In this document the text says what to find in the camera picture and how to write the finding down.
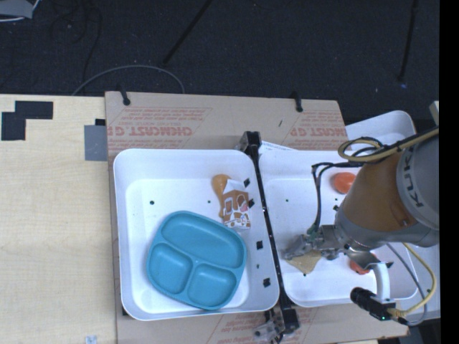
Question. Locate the tan pizza slice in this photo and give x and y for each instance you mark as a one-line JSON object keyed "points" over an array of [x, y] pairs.
{"points": [[305, 262]]}

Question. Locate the thin black rod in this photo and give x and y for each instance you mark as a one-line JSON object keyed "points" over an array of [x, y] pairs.
{"points": [[267, 213]]}

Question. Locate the orange round toy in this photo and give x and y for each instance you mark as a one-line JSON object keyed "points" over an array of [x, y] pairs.
{"points": [[343, 182]]}

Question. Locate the white printed paper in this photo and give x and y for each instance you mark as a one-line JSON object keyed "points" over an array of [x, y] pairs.
{"points": [[274, 146]]}

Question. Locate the blue divided plate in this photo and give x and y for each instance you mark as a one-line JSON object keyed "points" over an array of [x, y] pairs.
{"points": [[195, 256]]}

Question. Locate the black cylinder on white bracket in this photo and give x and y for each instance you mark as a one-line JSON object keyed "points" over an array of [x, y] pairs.
{"points": [[381, 281]]}

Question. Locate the brown and white carton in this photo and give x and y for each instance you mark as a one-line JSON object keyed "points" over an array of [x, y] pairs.
{"points": [[236, 210]]}

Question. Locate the brown cardboard board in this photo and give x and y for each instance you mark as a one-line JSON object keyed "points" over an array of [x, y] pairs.
{"points": [[222, 124]]}

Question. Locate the white plastic tray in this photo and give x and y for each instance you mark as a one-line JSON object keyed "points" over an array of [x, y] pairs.
{"points": [[322, 289], [179, 192]]}

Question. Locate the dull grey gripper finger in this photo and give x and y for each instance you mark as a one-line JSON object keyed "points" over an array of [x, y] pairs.
{"points": [[304, 240], [292, 253]]}

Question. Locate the tan toy drumstick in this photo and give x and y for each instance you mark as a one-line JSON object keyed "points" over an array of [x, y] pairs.
{"points": [[219, 186]]}

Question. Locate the black block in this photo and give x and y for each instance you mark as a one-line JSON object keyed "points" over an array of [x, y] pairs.
{"points": [[289, 319], [250, 140]]}

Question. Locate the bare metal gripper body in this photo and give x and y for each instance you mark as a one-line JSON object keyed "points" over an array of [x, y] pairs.
{"points": [[331, 242]]}

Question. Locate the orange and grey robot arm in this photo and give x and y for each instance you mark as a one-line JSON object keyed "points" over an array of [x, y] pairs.
{"points": [[380, 199]]}

